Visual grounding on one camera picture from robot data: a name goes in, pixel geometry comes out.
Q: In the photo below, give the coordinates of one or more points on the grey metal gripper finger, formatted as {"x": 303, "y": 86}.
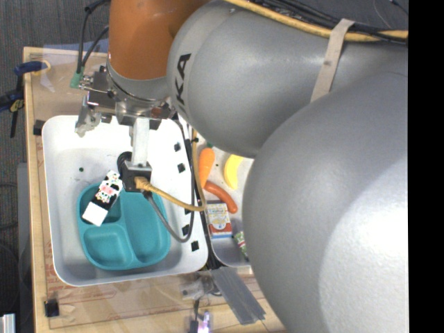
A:
{"x": 86, "y": 121}

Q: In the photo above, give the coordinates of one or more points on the green packet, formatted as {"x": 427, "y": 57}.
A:
{"x": 241, "y": 243}

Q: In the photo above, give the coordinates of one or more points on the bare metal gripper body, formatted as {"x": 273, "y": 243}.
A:
{"x": 104, "y": 94}

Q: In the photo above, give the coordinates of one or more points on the white and red carton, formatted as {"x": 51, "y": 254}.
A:
{"x": 218, "y": 220}

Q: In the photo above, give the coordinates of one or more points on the red sausage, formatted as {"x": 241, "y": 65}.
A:
{"x": 222, "y": 196}

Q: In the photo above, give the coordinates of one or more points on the orange carrot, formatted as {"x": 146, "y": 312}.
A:
{"x": 206, "y": 165}

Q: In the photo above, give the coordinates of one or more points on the white plastic tray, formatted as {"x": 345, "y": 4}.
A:
{"x": 69, "y": 220}
{"x": 225, "y": 252}

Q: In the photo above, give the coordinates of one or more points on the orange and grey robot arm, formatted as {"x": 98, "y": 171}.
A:
{"x": 284, "y": 123}

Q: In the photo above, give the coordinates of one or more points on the yellow banana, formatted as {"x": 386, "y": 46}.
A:
{"x": 231, "y": 172}

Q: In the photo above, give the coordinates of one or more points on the black cylinder on white bracket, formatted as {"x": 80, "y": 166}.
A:
{"x": 140, "y": 141}

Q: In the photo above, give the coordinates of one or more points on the white and black patterned carton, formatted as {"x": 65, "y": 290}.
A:
{"x": 104, "y": 196}

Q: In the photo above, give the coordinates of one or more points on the teal divided plate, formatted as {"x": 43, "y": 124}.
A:
{"x": 135, "y": 231}

